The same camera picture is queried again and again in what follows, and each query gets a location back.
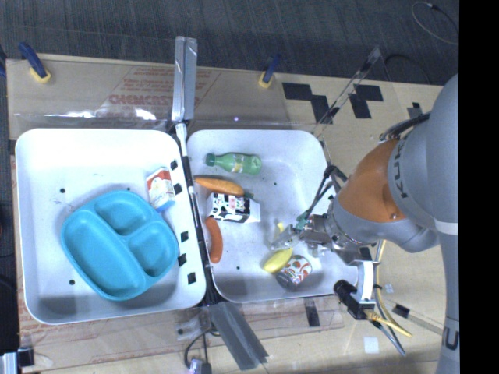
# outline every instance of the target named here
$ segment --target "white tray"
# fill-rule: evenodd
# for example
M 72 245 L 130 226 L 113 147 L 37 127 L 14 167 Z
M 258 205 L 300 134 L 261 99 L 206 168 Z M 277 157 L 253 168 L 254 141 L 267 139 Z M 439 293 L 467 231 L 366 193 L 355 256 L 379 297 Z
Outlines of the white tray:
M 88 286 L 61 248 L 65 219 L 93 198 L 129 189 L 148 200 L 146 177 L 175 161 L 182 192 L 163 213 L 179 241 L 181 266 L 144 294 L 111 302 Z M 16 144 L 24 293 L 31 315 L 49 324 L 108 319 L 196 305 L 206 279 L 177 143 L 154 130 L 33 129 Z
M 299 130 L 200 130 L 187 142 L 193 175 L 221 176 L 239 183 L 254 194 L 260 204 L 261 222 L 240 224 L 219 222 L 224 239 L 220 263 L 211 269 L 218 292 L 232 302 L 261 302 L 283 298 L 332 294 L 334 284 L 347 280 L 356 284 L 358 270 L 346 266 L 332 252 L 313 258 L 304 243 L 294 253 L 305 256 L 313 272 L 297 291 L 286 291 L 275 276 L 262 269 L 272 252 L 269 242 L 276 224 L 296 224 L 317 192 L 327 162 L 319 141 Z M 258 175 L 232 174 L 204 163 L 207 153 L 254 153 L 262 160 Z M 195 185 L 202 221 L 207 212 L 205 201 L 209 192 Z M 314 213 L 327 212 L 329 200 L 324 197 Z

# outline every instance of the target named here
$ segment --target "blue plate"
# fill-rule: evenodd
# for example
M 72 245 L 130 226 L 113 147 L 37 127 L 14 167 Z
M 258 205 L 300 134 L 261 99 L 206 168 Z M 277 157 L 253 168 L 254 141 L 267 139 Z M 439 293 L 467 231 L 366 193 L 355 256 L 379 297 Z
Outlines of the blue plate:
M 130 191 L 108 192 L 73 212 L 62 225 L 61 242 L 80 276 L 113 301 L 144 293 L 179 256 L 171 228 Z

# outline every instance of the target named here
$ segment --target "carrot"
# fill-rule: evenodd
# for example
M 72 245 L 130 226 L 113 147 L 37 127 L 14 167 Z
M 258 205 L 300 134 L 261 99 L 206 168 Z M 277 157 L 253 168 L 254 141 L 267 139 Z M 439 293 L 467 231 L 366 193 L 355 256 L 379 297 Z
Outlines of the carrot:
M 224 248 L 220 227 L 218 227 L 217 221 L 211 216 L 206 218 L 204 224 L 206 224 L 211 237 L 210 261 L 212 263 L 218 263 L 220 262 L 221 253 Z
M 220 192 L 221 194 L 229 194 L 231 196 L 244 196 L 242 187 L 230 180 L 196 176 L 194 181 L 212 192 Z

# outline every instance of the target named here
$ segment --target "dark background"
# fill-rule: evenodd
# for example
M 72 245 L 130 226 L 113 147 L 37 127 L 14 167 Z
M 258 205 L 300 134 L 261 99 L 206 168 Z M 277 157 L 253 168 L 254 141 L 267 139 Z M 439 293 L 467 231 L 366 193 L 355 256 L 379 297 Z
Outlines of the dark background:
M 187 36 L 199 66 L 262 70 L 279 53 L 278 72 L 350 78 L 379 46 L 387 71 L 371 79 L 441 86 L 458 72 L 458 27 L 459 0 L 0 0 L 11 58 L 26 41 L 43 53 L 171 63 L 173 40 Z M 1 354 L 18 345 L 3 78 L 0 131 Z

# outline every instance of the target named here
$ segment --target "table surface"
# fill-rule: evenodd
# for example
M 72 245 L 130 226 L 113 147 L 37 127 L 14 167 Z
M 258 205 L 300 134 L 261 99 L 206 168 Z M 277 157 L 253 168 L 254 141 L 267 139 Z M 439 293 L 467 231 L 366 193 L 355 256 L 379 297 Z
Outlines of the table surface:
M 123 71 L 117 70 L 122 69 L 120 65 L 172 70 L 172 66 L 166 64 L 51 55 L 41 55 L 41 58 L 50 66 L 59 88 L 44 89 L 31 81 L 23 67 L 25 62 L 8 61 L 9 75 L 15 73 L 8 76 L 11 139 L 36 126 L 25 121 L 26 115 L 61 113 L 68 103 L 75 111 L 104 107 L 105 101 L 108 102 L 106 97 L 112 95 L 113 90 L 128 93 L 122 88 Z M 68 89 L 62 74 L 71 70 L 74 62 L 89 64 L 89 72 L 79 74 L 85 78 L 82 87 Z M 257 84 L 260 75 L 257 72 L 198 68 L 197 74 L 196 115 L 201 118 L 225 115 L 227 123 L 234 118 L 244 122 L 245 115 L 251 111 L 253 116 L 268 122 L 300 124 L 307 129 L 315 126 L 314 108 L 330 106 L 349 81 L 276 73 L 271 87 L 264 89 Z M 23 76 L 27 79 L 21 90 L 13 84 Z M 94 82 L 92 76 L 104 77 L 99 78 L 100 90 L 84 87 L 88 79 Z M 429 111 L 441 90 L 438 86 L 369 80 L 364 80 L 362 85 L 368 87 L 363 90 L 366 95 L 359 95 L 361 104 L 354 107 L 347 101 L 334 116 L 333 124 L 322 132 L 331 162 L 347 175 L 377 145 L 377 137 L 384 130 L 408 118 L 411 109 L 420 107 L 422 111 Z M 23 368 L 23 372 L 187 373 L 183 352 L 189 340 L 178 340 L 176 328 L 195 315 L 196 308 L 60 326 L 39 323 L 29 314 L 23 297 L 15 174 L 12 159 L 20 336 L 22 346 L 33 347 L 35 360 L 35 365 Z M 243 315 L 269 354 L 267 363 L 248 373 L 433 373 L 440 350 L 445 305 L 440 248 L 410 254 L 388 243 L 380 277 L 387 306 L 399 304 L 410 309 L 407 319 L 396 316 L 412 333 L 412 337 L 399 336 L 405 357 L 379 330 L 368 322 L 355 321 L 335 296 L 327 295 L 311 298 L 318 312 L 319 326 L 309 325 L 301 299 L 241 305 Z M 219 337 L 208 335 L 207 344 L 213 372 L 239 372 Z M 196 343 L 189 356 L 204 358 L 202 346 L 201 341 Z

